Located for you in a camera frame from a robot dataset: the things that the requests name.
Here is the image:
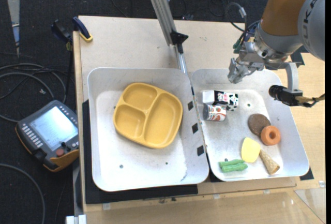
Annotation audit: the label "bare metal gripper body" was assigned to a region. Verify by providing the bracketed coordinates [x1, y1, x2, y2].
[236, 41, 269, 70]

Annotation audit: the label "white cow print carton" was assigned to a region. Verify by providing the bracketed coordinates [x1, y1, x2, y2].
[202, 89, 239, 112]

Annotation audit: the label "red and white small carton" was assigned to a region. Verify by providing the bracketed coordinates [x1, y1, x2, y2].
[203, 103, 227, 122]

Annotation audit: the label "thin black and white rod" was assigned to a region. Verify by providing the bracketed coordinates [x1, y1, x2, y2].
[176, 47, 208, 157]

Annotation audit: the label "brown biscuit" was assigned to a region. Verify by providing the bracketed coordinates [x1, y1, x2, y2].
[248, 113, 272, 138]

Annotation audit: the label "white plastic tray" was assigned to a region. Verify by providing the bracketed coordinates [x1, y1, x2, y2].
[87, 67, 210, 192]
[191, 68, 310, 183]

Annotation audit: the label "orange doughnut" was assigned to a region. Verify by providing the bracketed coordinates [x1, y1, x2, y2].
[260, 125, 281, 146]

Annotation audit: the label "pale yellow cheese slice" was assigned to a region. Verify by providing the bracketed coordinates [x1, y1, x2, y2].
[240, 137, 261, 163]

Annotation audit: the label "yellow divided plate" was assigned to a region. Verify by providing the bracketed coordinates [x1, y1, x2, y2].
[112, 82, 184, 150]

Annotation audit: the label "green beans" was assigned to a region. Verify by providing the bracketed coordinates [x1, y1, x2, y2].
[218, 158, 249, 173]

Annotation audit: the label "tan ice cream cone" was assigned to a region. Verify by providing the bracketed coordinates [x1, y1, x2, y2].
[259, 149, 281, 175]

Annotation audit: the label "pale wood board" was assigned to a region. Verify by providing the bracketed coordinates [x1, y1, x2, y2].
[73, 15, 297, 213]

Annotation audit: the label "black cylinder on white bracket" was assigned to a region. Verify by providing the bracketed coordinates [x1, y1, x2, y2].
[268, 62, 304, 107]

